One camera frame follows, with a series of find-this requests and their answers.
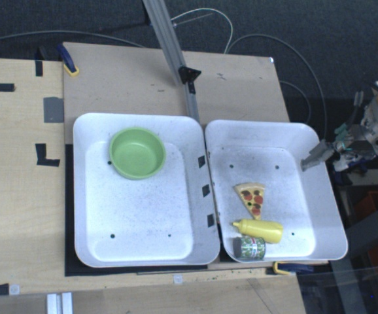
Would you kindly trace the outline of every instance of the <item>black mat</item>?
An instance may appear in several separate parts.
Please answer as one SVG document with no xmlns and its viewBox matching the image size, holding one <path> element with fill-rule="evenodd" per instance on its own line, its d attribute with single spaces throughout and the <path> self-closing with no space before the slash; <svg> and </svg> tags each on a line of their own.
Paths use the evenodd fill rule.
<svg viewBox="0 0 378 314">
<path fill-rule="evenodd" d="M 77 257 L 74 246 L 74 161 L 73 145 L 65 146 L 65 276 L 110 275 L 117 273 L 142 273 L 161 271 L 206 270 L 206 265 L 196 266 L 137 266 L 123 268 L 91 268 Z"/>
</svg>

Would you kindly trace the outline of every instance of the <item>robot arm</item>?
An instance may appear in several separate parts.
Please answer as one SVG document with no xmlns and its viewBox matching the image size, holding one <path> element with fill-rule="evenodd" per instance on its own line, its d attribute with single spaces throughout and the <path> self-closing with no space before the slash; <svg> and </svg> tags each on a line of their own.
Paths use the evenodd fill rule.
<svg viewBox="0 0 378 314">
<path fill-rule="evenodd" d="M 378 84 L 373 89 L 374 97 L 365 107 L 363 119 L 353 124 L 358 108 L 362 104 L 363 92 L 358 92 L 354 99 L 354 111 L 348 121 L 336 129 L 333 143 L 322 140 L 310 155 L 301 161 L 303 171 L 325 162 L 335 153 L 339 159 L 333 162 L 337 172 L 367 162 L 378 156 Z"/>
</svg>

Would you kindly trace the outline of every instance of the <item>yellow mustard bottle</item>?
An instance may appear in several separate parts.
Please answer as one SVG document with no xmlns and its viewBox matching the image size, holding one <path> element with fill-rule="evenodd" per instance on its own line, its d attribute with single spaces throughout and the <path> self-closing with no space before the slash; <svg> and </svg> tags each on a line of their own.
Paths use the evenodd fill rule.
<svg viewBox="0 0 378 314">
<path fill-rule="evenodd" d="M 239 228 L 240 234 L 261 237 L 268 243 L 279 243 L 283 233 L 283 225 L 274 221 L 244 218 L 240 222 L 233 222 L 233 226 Z"/>
</svg>

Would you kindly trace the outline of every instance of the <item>pizza slice toy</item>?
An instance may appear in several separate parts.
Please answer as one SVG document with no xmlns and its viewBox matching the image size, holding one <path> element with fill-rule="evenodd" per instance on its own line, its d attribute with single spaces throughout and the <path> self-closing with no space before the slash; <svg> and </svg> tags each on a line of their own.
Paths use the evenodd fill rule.
<svg viewBox="0 0 378 314">
<path fill-rule="evenodd" d="M 245 183 L 234 186 L 244 206 L 256 219 L 261 219 L 265 186 L 259 183 Z"/>
</svg>

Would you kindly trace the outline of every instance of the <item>dark carpet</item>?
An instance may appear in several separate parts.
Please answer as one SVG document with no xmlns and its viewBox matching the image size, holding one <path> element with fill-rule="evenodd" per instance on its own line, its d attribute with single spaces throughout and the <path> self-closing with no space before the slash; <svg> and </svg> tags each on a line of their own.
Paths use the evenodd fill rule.
<svg viewBox="0 0 378 314">
<path fill-rule="evenodd" d="M 371 97 L 378 80 L 378 0 L 165 0 L 170 15 L 207 7 L 228 16 L 236 43 L 230 54 L 271 56 L 280 80 L 302 90 L 312 103 L 310 126 L 322 135 L 322 102 L 313 73 L 328 105 L 328 134 L 348 119 L 354 94 Z M 227 20 L 197 12 L 177 20 L 183 50 L 223 52 L 230 36 Z M 0 0 L 0 36 L 42 30 L 75 30 L 127 39 L 159 48 L 151 27 L 144 24 L 141 0 Z M 0 58 L 33 59 L 38 46 L 57 60 L 63 41 L 126 45 L 83 35 L 30 35 L 0 41 Z M 308 62 L 281 41 L 289 44 Z M 292 121 L 307 118 L 307 103 L 297 89 L 283 84 Z"/>
</svg>

